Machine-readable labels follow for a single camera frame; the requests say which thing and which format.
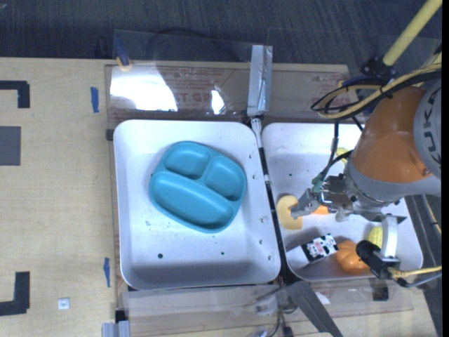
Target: gray square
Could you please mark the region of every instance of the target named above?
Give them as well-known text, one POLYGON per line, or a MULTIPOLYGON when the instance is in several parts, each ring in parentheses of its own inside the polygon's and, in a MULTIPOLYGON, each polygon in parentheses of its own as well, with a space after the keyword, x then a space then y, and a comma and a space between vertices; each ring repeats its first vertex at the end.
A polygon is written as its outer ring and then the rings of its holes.
POLYGON ((20 126, 0 126, 0 166, 20 166, 20 126))

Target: yellow pole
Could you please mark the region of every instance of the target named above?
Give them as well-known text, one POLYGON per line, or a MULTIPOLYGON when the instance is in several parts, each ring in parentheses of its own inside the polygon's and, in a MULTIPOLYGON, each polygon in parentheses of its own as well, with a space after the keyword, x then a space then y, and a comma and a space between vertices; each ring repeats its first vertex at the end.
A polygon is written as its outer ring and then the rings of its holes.
POLYGON ((429 22, 431 17, 443 4, 443 0, 427 0, 415 17, 410 21, 393 46, 384 55, 382 62, 386 66, 393 66, 413 39, 420 33, 422 28, 429 22))

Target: white tray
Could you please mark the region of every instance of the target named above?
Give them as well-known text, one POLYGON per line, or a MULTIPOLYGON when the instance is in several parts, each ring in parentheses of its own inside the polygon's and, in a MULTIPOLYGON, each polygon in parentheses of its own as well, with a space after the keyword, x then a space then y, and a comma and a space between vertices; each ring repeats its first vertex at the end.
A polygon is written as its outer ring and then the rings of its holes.
POLYGON ((121 273, 140 290, 263 284, 281 261, 253 132, 236 122, 128 120, 114 132, 121 273), (232 223, 208 234, 181 225, 149 200, 152 171, 166 150, 190 140, 215 148, 246 172, 232 223))
MULTIPOLYGON (((333 130, 333 124, 275 123, 264 128, 262 141, 275 203, 285 194, 299 197, 307 188, 311 188, 311 180, 328 163, 333 130)), ((339 135, 339 147, 351 150, 358 141, 360 131, 355 125, 340 125, 339 135)), ((339 162, 331 168, 329 175, 335 176, 343 172, 343 168, 343 163, 339 162)), ((403 199, 398 206, 388 206, 383 212, 410 216, 403 199)), ((380 225, 354 215, 349 220, 338 223, 335 221, 335 214, 309 215, 303 221, 301 230, 286 230, 281 226, 283 244, 287 251, 327 233, 331 233, 337 243, 345 239, 359 242, 367 238, 373 227, 380 225)), ((402 270, 422 266, 422 252, 410 218, 398 227, 396 255, 401 259, 402 270)), ((295 266, 293 261, 288 260, 288 263, 299 278, 309 281, 373 277, 370 273, 349 275, 337 264, 335 256, 304 268, 295 266)))

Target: blue plate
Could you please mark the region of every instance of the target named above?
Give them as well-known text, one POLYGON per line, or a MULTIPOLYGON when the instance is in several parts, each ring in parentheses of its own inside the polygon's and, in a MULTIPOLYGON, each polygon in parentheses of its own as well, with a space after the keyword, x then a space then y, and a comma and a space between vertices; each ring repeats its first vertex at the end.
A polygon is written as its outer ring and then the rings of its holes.
POLYGON ((208 233, 232 222, 245 192, 245 172, 234 160, 192 141, 172 145, 149 182, 149 198, 158 210, 208 233))

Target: wooden table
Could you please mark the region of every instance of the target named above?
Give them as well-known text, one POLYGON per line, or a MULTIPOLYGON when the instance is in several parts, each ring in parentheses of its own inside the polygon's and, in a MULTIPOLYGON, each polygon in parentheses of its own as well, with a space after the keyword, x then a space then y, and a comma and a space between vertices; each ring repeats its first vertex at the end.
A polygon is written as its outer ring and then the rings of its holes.
MULTIPOLYGON (((17 91, 0 90, 0 126, 21 128, 20 165, 0 166, 0 301, 13 300, 16 272, 30 275, 29 309, 0 317, 0 336, 101 336, 102 323, 114 321, 105 99, 105 65, 110 63, 0 58, 0 80, 30 85, 30 108, 18 108, 17 91), (98 90, 98 112, 91 88, 98 90), (58 308, 61 298, 69 298, 68 309, 58 308)), ((345 336, 436 336, 422 292, 415 289, 409 296, 412 310, 338 317, 335 323, 345 336)), ((326 336, 315 334, 307 321, 291 326, 296 336, 326 336)), ((190 336, 245 336, 249 331, 190 336)))

